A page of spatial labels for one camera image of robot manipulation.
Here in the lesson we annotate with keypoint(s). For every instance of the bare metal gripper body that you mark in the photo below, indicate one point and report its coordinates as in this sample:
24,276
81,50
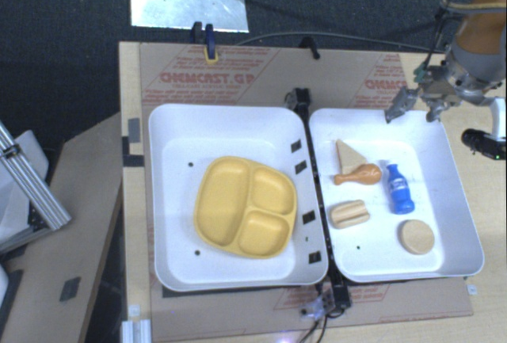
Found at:
447,84

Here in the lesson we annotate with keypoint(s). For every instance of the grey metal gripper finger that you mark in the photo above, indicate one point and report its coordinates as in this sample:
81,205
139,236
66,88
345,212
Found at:
399,104
435,111

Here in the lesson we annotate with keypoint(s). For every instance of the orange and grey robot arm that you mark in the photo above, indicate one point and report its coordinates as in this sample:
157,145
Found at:
481,28

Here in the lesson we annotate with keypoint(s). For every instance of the tan bread slice wedge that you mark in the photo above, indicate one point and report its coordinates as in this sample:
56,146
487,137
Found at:
346,154

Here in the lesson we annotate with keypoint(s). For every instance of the brown chicken drumstick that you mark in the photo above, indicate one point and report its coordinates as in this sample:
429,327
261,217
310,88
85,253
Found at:
362,175

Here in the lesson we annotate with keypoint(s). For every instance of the blue bottle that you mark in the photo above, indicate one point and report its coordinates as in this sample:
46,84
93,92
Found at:
398,191

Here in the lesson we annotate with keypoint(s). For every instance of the white plastic tray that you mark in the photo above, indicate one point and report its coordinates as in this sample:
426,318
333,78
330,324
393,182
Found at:
222,199
396,199

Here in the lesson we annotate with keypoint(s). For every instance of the thin black rod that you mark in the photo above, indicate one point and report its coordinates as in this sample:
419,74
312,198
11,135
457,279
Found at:
317,183

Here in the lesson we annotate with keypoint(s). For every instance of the tan hot dog bun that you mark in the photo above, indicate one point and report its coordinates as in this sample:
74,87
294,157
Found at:
348,214

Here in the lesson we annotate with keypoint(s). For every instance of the tan round biscuit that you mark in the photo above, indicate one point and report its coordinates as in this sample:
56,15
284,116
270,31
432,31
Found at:
416,237

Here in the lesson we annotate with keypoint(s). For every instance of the brown cardboard board red print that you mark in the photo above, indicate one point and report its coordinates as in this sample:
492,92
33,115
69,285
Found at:
245,72

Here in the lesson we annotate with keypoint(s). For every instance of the yellow divided plate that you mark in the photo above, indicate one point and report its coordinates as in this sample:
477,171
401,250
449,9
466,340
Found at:
245,206

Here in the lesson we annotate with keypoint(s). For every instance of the black cylinder on white bracket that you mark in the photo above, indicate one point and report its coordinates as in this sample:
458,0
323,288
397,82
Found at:
486,135

